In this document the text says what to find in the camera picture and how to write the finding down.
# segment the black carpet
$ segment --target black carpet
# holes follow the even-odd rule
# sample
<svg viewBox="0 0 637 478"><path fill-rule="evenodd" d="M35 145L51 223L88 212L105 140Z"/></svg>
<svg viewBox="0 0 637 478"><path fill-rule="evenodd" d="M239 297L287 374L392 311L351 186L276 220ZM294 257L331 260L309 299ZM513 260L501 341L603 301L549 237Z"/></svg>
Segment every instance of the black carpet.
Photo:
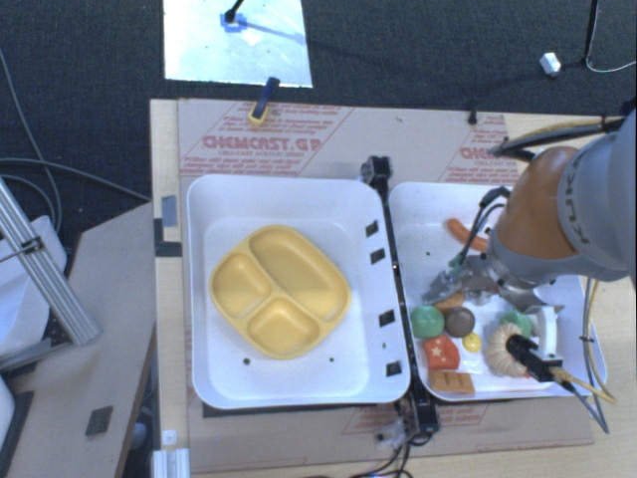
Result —
<svg viewBox="0 0 637 478"><path fill-rule="evenodd" d="M637 0L600 0L592 60L635 59ZM543 114L616 114L635 96L635 67L580 64L591 0L303 0L315 87L279 101ZM44 156L150 194L148 102L254 99L247 86L163 78L162 0L0 0L0 47ZM548 79L548 51L566 69ZM0 81L0 157L34 157ZM36 166L0 163L50 193ZM62 237L138 200L66 173ZM46 205L11 183L25 210Z"/></svg>

